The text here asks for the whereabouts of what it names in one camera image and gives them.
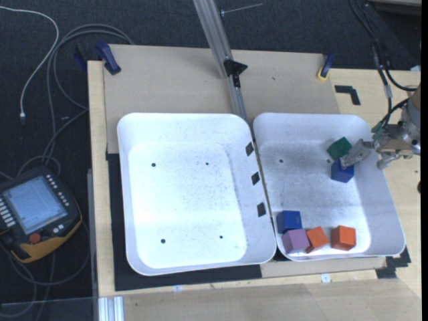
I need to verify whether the purple cube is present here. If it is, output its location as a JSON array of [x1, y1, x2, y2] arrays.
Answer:
[[281, 228, 311, 255]]

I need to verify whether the orange cube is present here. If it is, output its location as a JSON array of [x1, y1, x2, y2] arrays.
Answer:
[[304, 225, 330, 255], [330, 225, 357, 251]]

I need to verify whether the green cube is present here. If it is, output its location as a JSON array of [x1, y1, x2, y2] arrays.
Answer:
[[326, 136, 354, 162]]

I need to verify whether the blue cube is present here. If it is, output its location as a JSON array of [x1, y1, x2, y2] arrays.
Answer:
[[276, 209, 304, 235], [330, 157, 356, 184]]

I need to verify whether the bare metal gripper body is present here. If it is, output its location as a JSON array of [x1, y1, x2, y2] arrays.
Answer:
[[372, 122, 421, 161]]

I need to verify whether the brown flat board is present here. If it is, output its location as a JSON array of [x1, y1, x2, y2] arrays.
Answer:
[[102, 43, 396, 280]]

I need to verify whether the white plastic tray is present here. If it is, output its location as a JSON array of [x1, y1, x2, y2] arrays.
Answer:
[[116, 112, 278, 277], [252, 112, 407, 262]]

